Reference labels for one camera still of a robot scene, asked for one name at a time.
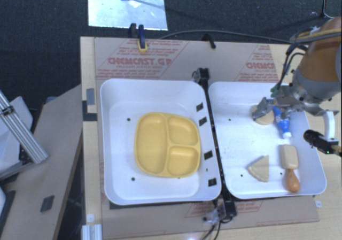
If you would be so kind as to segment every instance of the yellow plate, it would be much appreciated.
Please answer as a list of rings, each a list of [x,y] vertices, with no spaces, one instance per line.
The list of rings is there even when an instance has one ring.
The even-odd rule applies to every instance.
[[[180,115],[152,112],[137,124],[134,156],[151,175],[186,177],[199,167],[201,147],[195,123]]]

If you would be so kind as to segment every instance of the white tray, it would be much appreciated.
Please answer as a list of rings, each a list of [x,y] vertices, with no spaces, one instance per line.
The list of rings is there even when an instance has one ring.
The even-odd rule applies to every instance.
[[[221,180],[205,94],[191,81],[110,79],[100,89],[103,121],[105,192],[118,205],[192,202],[215,199]],[[198,170],[184,178],[165,178],[141,171],[134,158],[139,118],[166,112],[191,119],[199,129],[201,160]],[[199,126],[199,120],[207,122]],[[211,151],[212,157],[204,159]]]
[[[292,138],[284,140],[276,124],[262,126],[252,120],[251,109],[270,95],[270,83],[216,82],[209,88],[217,140],[228,190],[240,199],[318,195],[327,181],[315,148],[303,139],[309,129],[304,112],[291,113]],[[294,170],[301,187],[291,193],[285,188],[285,170],[279,149],[283,144],[297,148],[299,167]],[[269,182],[260,182],[247,167],[269,155]]]

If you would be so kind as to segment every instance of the black carpet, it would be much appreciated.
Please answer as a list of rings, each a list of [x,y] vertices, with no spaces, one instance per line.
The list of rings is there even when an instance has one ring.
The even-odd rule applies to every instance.
[[[127,37],[126,29],[88,26],[88,0],[0,0],[0,89],[37,108],[80,83],[80,36]],[[168,32],[217,29],[288,40],[320,26],[322,0],[165,0]],[[327,1],[327,14],[341,15],[341,0]],[[200,40],[202,34],[172,37]],[[217,41],[271,41],[213,34]]]

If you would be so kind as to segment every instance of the bread piece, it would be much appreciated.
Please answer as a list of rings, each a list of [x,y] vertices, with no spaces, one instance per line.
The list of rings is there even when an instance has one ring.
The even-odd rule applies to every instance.
[[[259,159],[254,164],[250,165],[247,170],[256,179],[262,182],[268,182],[269,179],[269,156]]]
[[[257,107],[255,106],[252,110],[252,113],[255,112],[256,109],[257,109]],[[273,111],[270,111],[267,114],[265,114],[264,116],[257,118],[255,120],[255,122],[260,124],[260,125],[269,125],[269,124],[273,123],[273,121],[274,121]]]

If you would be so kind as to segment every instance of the small blue bottle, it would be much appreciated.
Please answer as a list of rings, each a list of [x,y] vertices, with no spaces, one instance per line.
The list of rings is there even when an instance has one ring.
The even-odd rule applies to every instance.
[[[273,112],[278,128],[283,133],[283,138],[290,138],[292,136],[289,130],[290,119],[288,117],[282,118],[282,111],[277,107],[273,107]]]

